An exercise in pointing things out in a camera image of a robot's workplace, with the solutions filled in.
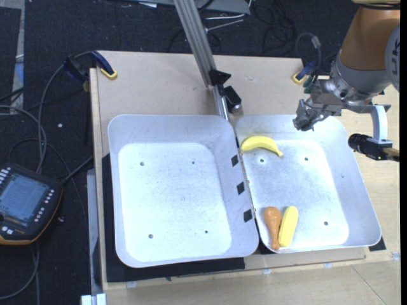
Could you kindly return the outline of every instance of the toy banana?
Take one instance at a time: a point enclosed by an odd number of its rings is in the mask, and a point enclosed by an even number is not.
[[[264,137],[262,135],[254,135],[253,137],[249,137],[245,139],[242,144],[240,145],[240,149],[242,151],[249,151],[254,148],[265,148],[270,151],[273,151],[279,157],[282,156],[282,152],[279,151],[277,144],[275,141],[269,137]]]
[[[294,206],[287,207],[282,216],[279,230],[279,244],[282,247],[290,245],[294,236],[295,227],[297,226],[298,209]]]

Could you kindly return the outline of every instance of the aluminum extrusion bar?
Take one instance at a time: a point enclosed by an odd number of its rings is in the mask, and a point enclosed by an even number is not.
[[[214,86],[216,108],[220,116],[229,121],[226,99],[219,93],[219,87],[212,83],[209,76],[210,70],[216,70],[214,57],[210,50],[207,33],[195,5],[194,0],[174,0],[181,23],[188,42],[190,43],[199,71],[206,86]]]

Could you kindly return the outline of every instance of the black mat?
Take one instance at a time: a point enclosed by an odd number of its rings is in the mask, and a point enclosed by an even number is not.
[[[20,9],[0,7],[0,98],[13,88],[20,16]]]

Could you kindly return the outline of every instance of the screen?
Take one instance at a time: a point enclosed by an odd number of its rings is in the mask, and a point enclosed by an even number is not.
[[[26,226],[49,188],[47,184],[13,173],[0,194],[0,212],[19,219]]]

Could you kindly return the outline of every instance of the wooden table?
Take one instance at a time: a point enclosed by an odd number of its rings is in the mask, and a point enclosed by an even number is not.
[[[107,125],[119,114],[216,114],[213,94],[204,86],[193,55],[101,51],[114,69],[115,80],[91,69],[93,139],[99,217],[102,289],[108,304],[398,304],[401,301],[399,163],[376,162],[356,154],[375,208],[386,250],[368,248],[320,250],[297,254],[254,254],[245,270],[196,276],[109,283],[106,280],[102,157],[109,153]],[[214,56],[217,68],[232,76],[232,85],[248,114],[294,114],[301,86],[291,76],[301,69],[293,58]],[[388,138],[399,148],[399,94],[389,87],[374,100],[391,104]],[[343,111],[338,118],[348,134],[372,135],[369,114]]]

